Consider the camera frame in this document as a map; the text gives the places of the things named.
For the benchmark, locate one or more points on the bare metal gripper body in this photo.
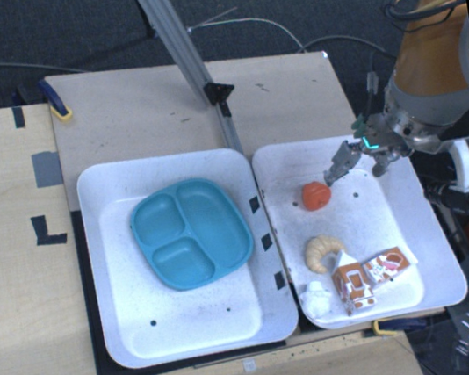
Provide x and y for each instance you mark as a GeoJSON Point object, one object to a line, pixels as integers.
{"type": "Point", "coordinates": [390, 136]}

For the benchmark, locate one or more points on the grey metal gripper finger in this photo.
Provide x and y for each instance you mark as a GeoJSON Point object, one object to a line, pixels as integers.
{"type": "Point", "coordinates": [384, 162]}
{"type": "Point", "coordinates": [342, 163]}

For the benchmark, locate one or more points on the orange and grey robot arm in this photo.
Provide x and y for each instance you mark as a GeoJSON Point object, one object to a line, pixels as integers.
{"type": "Point", "coordinates": [431, 60]}

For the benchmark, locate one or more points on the orange round toy fruit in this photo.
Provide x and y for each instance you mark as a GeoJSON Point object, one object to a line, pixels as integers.
{"type": "Point", "coordinates": [315, 196]}

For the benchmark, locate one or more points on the white plastic tray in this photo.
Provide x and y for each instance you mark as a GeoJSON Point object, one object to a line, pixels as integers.
{"type": "Point", "coordinates": [369, 222]}
{"type": "Point", "coordinates": [185, 319]}

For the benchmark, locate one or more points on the beige toy croissant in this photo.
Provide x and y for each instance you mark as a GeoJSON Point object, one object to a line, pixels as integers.
{"type": "Point", "coordinates": [318, 248]}

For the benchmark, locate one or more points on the orange white and pink carton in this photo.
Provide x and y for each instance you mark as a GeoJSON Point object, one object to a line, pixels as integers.
{"type": "Point", "coordinates": [388, 265]}

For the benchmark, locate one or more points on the white crumpled lump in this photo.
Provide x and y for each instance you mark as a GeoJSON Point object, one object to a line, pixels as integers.
{"type": "Point", "coordinates": [316, 299]}

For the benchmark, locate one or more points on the blue divided plate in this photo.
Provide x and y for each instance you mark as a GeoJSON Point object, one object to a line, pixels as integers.
{"type": "Point", "coordinates": [189, 234]}

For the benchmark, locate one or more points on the pale wood board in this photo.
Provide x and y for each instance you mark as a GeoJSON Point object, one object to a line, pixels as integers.
{"type": "Point", "coordinates": [138, 118]}

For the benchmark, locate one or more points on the black cylinder on white bracket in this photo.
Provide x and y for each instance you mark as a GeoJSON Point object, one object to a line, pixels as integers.
{"type": "Point", "coordinates": [464, 161]}

